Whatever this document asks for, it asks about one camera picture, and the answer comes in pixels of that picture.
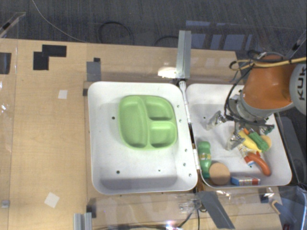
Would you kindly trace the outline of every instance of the wooden table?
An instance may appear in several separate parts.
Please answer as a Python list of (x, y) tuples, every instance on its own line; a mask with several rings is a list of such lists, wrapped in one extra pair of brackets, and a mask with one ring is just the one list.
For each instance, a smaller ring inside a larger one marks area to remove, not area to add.
[[(5, 40), (0, 42), (0, 51), (14, 50), (10, 47), (10, 42), (13, 41)], [(1, 170), (0, 174), (0, 179), (5, 176), (6, 179), (11, 178), (11, 205), (7, 211), (0, 209), (0, 229), (71, 230), (73, 214), (85, 213), (88, 203), (89, 175), (85, 152), (83, 97), (86, 62), (93, 61), (94, 58), (101, 59), (104, 81), (168, 82), (157, 77), (157, 72), (163, 66), (176, 66), (177, 49), (29, 40), (17, 40), (17, 44), (18, 73), (11, 174), (9, 170)], [(42, 51), (43, 44), (65, 45), (67, 56), (50, 57), (48, 71), (33, 70), (33, 52)], [(190, 82), (228, 83), (233, 72), (227, 66), (235, 58), (234, 52), (192, 50)], [(66, 99), (58, 98), (60, 90), (67, 91)], [(6, 164), (3, 162), (0, 166), (10, 167), (10, 159), (6, 161)], [(55, 208), (44, 203), (50, 192), (59, 197)], [(244, 193), (250, 195), (247, 197), (250, 202), (243, 202), (244, 199), (237, 190), (233, 192), (237, 201), (229, 201), (228, 204), (227, 197), (224, 199), (225, 209), (236, 229), (281, 228), (278, 215), (270, 205), (260, 204), (257, 190)], [(144, 204), (137, 195), (127, 197), (129, 200), (112, 199), (100, 194), (96, 196), (101, 202), (112, 201), (107, 209), (109, 212), (117, 210), (115, 220), (132, 221), (130, 217), (134, 215), (135, 219), (142, 222), (148, 217), (142, 207)], [(162, 209), (170, 203), (170, 196), (167, 194), (162, 197), (163, 200), (161, 197), (155, 200), (155, 195), (145, 197), (152, 197), (152, 211), (155, 214), (159, 211), (163, 213)], [(174, 220), (185, 217), (178, 217), (170, 211), (169, 215)], [(197, 219), (195, 216), (192, 218), (184, 225), (185, 229), (197, 229)], [(201, 218), (201, 229), (214, 229), (208, 213), (201, 213)], [(93, 219), (93, 222), (98, 224), (104, 220), (107, 219)]]

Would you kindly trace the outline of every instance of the red sausage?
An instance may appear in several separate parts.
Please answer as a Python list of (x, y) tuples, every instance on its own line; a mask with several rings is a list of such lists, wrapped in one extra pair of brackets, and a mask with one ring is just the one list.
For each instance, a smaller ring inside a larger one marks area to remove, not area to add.
[(256, 163), (257, 165), (260, 166), (260, 168), (262, 169), (262, 173), (263, 173), (264, 175), (266, 175), (266, 176), (271, 175), (271, 170), (270, 170), (269, 166), (267, 165), (267, 163), (266, 163), (261, 157), (259, 157), (258, 155), (256, 155), (256, 154), (253, 153), (253, 152), (249, 152), (249, 153), (248, 153), (248, 157), (249, 157), (251, 160), (255, 161), (255, 163)]

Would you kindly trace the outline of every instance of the green bottle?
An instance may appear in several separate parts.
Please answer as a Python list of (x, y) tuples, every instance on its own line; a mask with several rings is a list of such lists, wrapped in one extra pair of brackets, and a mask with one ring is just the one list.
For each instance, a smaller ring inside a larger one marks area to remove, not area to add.
[(198, 157), (200, 160), (201, 174), (203, 178), (209, 179), (209, 168), (211, 166), (210, 143), (208, 141), (201, 141), (198, 143)]

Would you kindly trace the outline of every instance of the white paper square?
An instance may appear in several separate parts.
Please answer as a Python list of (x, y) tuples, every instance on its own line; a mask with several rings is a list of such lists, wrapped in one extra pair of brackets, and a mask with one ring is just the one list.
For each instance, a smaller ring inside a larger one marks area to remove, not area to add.
[(67, 99), (67, 93), (68, 93), (68, 90), (60, 90), (58, 98), (59, 99)]
[(52, 208), (55, 208), (57, 206), (58, 201), (59, 201), (58, 196), (56, 196), (53, 193), (49, 193), (47, 198), (45, 199), (45, 204)]

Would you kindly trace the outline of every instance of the divided green plate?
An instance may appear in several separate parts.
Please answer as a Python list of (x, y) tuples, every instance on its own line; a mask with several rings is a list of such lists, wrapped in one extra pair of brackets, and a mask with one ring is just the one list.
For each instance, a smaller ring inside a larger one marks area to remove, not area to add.
[(130, 148), (168, 148), (177, 141), (174, 109), (162, 97), (124, 97), (119, 103), (118, 124), (120, 136)]

